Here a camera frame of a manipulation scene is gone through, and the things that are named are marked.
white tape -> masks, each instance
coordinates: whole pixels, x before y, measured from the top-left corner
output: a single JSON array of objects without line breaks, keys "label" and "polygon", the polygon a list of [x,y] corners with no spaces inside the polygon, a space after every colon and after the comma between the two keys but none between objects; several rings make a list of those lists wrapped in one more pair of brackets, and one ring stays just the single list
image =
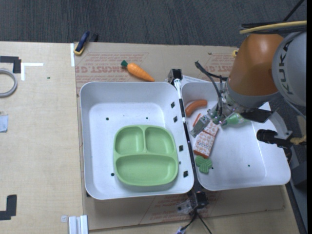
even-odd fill
[{"label": "white tape", "polygon": [[73,43],[70,44],[70,58],[72,61],[72,67],[75,66],[75,54],[74,54],[74,47],[75,45]]},{"label": "white tape", "polygon": [[42,63],[42,62],[22,62],[20,64],[20,79],[25,80],[25,67],[26,66],[38,67],[38,66],[43,66],[43,65],[44,65],[44,63]]}]

gray carpet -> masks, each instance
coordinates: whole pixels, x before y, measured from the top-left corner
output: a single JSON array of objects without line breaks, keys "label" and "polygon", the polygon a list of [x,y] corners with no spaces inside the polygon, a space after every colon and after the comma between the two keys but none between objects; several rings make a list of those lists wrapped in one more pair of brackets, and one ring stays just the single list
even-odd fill
[{"label": "gray carpet", "polygon": [[[79,41],[85,30],[101,42],[239,47],[242,23],[281,21],[300,0],[0,0],[0,40]],[[307,0],[289,20],[307,19]],[[300,136],[297,113],[284,101],[270,103]],[[298,107],[306,115],[306,108]],[[296,146],[299,163],[306,149]],[[303,225],[287,185],[298,227]]]}]

cable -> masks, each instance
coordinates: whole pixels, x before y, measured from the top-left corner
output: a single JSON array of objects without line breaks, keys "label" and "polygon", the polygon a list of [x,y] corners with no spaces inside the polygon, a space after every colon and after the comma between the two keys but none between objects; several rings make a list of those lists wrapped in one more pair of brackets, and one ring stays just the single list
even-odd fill
[{"label": "cable", "polygon": [[207,71],[200,65],[200,63],[199,63],[198,61],[195,62],[195,66],[196,66],[201,72],[203,72],[206,76],[209,77],[209,79],[211,80],[211,82],[212,82],[213,85],[214,85],[214,88],[215,88],[215,90],[216,90],[216,93],[218,94],[218,97],[221,97],[220,91],[219,91],[218,87],[216,86],[216,83],[215,83],[214,79],[212,79],[211,74],[210,74],[209,72],[207,72]]},{"label": "cable", "polygon": [[295,145],[307,145],[307,135],[302,136],[301,138],[293,137],[290,139],[290,142]]},{"label": "cable", "polygon": [[288,15],[284,18],[283,21],[287,21],[287,20],[291,17],[291,15],[296,11],[296,9],[303,3],[303,1],[304,1],[304,0],[300,0],[300,1],[296,4],[296,6],[288,13]]},{"label": "cable", "polygon": [[198,218],[200,219],[200,221],[203,223],[203,225],[206,227],[206,229],[209,231],[210,234],[212,234],[212,232],[210,231],[209,227],[206,225],[206,223],[204,222],[204,220],[201,218],[201,216],[197,213]]},{"label": "cable", "polygon": [[13,87],[9,91],[7,91],[5,93],[0,93],[0,98],[8,97],[11,94],[13,94],[14,91],[16,90],[16,88],[18,86],[18,80],[16,79],[15,75],[12,72],[8,71],[8,70],[0,69],[0,74],[9,75],[13,79],[13,81],[14,81],[14,85],[13,85]]},{"label": "cable", "polygon": [[253,34],[289,34],[293,32],[304,32],[307,31],[307,26],[296,26],[296,27],[288,27],[283,29],[276,29],[276,30],[263,30],[263,31],[254,31]]},{"label": "cable", "polygon": [[182,227],[182,228],[180,229],[180,231],[181,231],[181,232],[182,232],[182,231],[185,231],[186,228],[189,227],[189,225],[192,224],[192,223],[194,222],[194,220],[196,219],[196,217],[198,216],[198,218],[199,218],[200,221],[203,223],[203,225],[206,227],[206,229],[209,231],[209,233],[212,234],[212,232],[210,231],[210,229],[209,229],[209,227],[207,226],[207,224],[204,222],[204,220],[202,219],[202,217],[198,214],[197,209],[195,209],[193,212],[194,212],[194,215],[193,215],[191,221],[190,221],[187,225],[185,225],[184,227]]},{"label": "cable", "polygon": [[186,226],[182,227],[180,230],[183,231],[183,230],[185,230],[186,228],[188,228],[189,225],[193,223],[193,221],[195,220],[196,217],[197,217],[197,211],[195,210],[195,211],[194,211],[194,215],[193,215],[191,221],[190,221]]},{"label": "cable", "polygon": [[209,77],[209,79],[211,80],[211,82],[213,83],[214,85],[214,88],[216,90],[216,93],[218,94],[218,105],[219,105],[219,108],[220,108],[220,116],[222,115],[222,97],[221,97],[221,92],[219,91],[214,79],[212,78],[211,74],[209,72],[207,72],[201,65],[198,61],[195,62],[195,66],[201,71],[203,72],[206,76]]},{"label": "cable", "polygon": [[[214,75],[214,74],[212,74],[212,73],[209,73],[208,71],[206,71],[203,67],[201,67],[204,71],[205,71],[205,74],[208,76],[208,75],[210,75],[210,76],[212,76],[212,77],[215,77],[215,78],[220,78],[220,76],[217,76],[217,75]],[[227,80],[227,77],[222,77],[222,80],[223,81],[226,81]]]},{"label": "cable", "polygon": [[280,28],[286,28],[286,27],[294,27],[294,26],[306,26],[307,21],[291,21],[291,22],[281,22],[281,23],[274,23],[274,24],[267,24],[263,26],[258,26],[250,29],[244,29],[239,31],[240,34],[246,34],[246,33],[251,33],[255,31],[260,31],[260,30],[270,30],[270,29],[280,29]]}]

green divided plate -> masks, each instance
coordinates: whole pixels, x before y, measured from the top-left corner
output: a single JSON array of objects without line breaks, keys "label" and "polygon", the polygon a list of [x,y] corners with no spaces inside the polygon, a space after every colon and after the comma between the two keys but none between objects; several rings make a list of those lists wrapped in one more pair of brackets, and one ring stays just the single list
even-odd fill
[{"label": "green divided plate", "polygon": [[119,180],[134,186],[172,182],[178,172],[176,144],[163,127],[131,125],[114,139],[114,168]]}]

red and white package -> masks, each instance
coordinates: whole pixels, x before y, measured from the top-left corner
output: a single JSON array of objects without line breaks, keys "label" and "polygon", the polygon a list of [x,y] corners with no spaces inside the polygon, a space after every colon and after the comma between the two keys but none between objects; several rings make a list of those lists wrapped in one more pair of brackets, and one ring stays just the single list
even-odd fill
[{"label": "red and white package", "polygon": [[[197,123],[200,117],[202,117],[202,114],[197,116],[193,125]],[[211,120],[204,130],[196,136],[195,145],[193,147],[194,154],[201,155],[204,158],[209,157],[219,127],[220,125],[214,124]]]}]

